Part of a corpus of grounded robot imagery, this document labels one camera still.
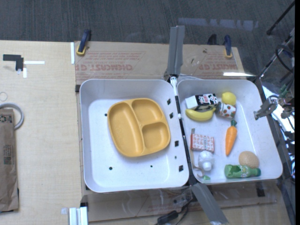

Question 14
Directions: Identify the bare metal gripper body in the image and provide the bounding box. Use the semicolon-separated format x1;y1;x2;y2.
277;97;295;113

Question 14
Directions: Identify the white plastic tray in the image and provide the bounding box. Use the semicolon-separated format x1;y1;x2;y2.
176;78;284;185
79;78;190;194

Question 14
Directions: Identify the yellow lemon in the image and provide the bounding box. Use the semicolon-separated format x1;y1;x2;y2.
221;91;237;106

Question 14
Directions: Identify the white can with orange print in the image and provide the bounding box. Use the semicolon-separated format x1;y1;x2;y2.
215;101;237;119

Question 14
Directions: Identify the orange carrot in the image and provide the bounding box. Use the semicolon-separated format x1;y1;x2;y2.
225;120;238;157

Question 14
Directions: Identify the tan bread roll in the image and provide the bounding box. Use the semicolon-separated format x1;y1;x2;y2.
238;150;260;169

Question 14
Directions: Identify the black and white milk carton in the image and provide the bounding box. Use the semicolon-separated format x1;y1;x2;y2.
185;93;218;110

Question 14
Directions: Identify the yellow banana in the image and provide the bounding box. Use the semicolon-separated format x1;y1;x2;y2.
185;106;217;122

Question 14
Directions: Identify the green plastic bottle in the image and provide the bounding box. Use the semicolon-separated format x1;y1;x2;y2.
224;164;262;179

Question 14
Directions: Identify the orange and white packet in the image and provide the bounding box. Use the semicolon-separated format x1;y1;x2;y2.
190;128;215;153

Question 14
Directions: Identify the white plastic bottle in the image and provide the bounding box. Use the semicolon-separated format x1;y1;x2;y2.
198;150;215;172

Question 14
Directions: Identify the thin black and white rod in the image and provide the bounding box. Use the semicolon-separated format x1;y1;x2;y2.
170;76;193;186

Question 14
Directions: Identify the yellow divided plate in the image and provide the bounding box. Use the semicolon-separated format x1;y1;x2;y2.
107;97;171;158

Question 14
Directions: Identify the brown cardboard board red print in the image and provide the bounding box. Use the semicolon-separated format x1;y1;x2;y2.
74;40;282;222

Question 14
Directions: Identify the brown paper bag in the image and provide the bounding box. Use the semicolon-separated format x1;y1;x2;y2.
0;109;19;212

